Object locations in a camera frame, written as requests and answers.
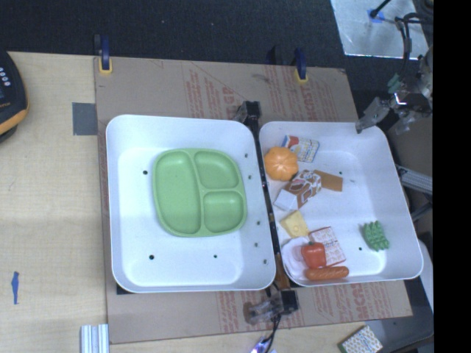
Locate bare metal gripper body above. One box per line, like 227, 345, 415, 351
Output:
390, 48, 434, 121

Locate white and blue carton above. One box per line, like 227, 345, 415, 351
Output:
281, 135, 320, 163

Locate brown toy bread slice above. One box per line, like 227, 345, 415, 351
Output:
312, 169, 344, 193

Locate white plastic tray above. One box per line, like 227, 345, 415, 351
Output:
258, 121, 425, 288
105, 114, 277, 294

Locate orange toy pumpkin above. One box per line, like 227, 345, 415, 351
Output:
263, 146, 300, 182

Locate brown and white carton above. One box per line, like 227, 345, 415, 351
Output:
273, 169, 323, 212

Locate green toy grapes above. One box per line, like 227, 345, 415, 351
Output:
362, 220, 391, 252

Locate yellow toy cheese wedge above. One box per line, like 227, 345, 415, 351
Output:
279, 210, 311, 239

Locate red and white carton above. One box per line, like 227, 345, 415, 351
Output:
308, 226, 347, 267

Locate thin black rod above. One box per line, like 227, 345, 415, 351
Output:
249, 115, 292, 290

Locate red toy pepper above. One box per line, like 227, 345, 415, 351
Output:
300, 240, 327, 270

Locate white toy fried egg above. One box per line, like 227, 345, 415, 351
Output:
281, 236, 314, 281

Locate orange toy sausage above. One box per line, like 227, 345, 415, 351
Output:
304, 265, 350, 282

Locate green divided plate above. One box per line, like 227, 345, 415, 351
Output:
152, 148, 247, 238

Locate brown cardboard board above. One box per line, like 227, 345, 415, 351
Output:
93, 56, 414, 345

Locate yellow and green packet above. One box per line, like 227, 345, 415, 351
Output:
337, 324, 384, 353

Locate black block with wires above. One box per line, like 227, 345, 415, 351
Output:
231, 100, 263, 125
244, 288, 300, 325

